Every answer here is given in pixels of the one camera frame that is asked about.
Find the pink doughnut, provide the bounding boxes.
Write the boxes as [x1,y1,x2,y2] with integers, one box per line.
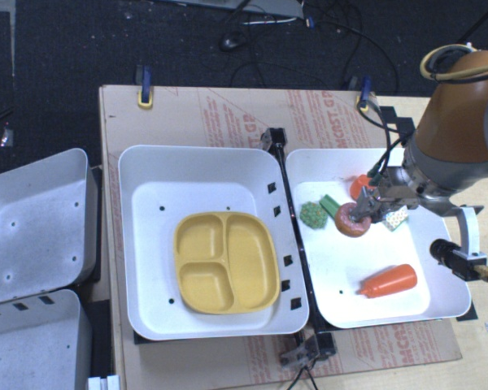
[333,201,373,239]

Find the black block with thin wires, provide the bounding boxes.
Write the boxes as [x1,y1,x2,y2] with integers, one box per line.
[261,127,289,150]
[279,331,338,367]

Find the white plastic tray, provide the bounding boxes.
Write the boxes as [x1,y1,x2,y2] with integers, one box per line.
[117,144,311,341]
[285,148,473,330]

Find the brown cardboard board red print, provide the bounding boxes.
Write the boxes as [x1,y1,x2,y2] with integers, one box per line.
[98,84,464,390]

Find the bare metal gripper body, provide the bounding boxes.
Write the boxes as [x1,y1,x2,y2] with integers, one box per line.
[360,165,456,221]

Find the orange bottle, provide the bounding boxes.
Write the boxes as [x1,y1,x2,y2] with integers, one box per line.
[357,263,418,300]

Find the orange carrot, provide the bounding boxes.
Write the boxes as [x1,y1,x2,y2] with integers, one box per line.
[349,173,376,202]

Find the green rectangular stick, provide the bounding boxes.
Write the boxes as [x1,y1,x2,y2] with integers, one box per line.
[319,193,343,219]

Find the white dotted packet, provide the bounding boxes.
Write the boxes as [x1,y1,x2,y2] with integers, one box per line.
[381,206,410,232]

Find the green broccoli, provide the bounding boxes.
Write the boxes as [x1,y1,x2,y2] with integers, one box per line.
[299,201,329,231]

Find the yellow divided plate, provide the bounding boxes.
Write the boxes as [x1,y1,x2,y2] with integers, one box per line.
[172,210,281,315]

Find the black cylinder on white bracket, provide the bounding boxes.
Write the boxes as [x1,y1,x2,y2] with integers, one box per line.
[429,205,488,283]

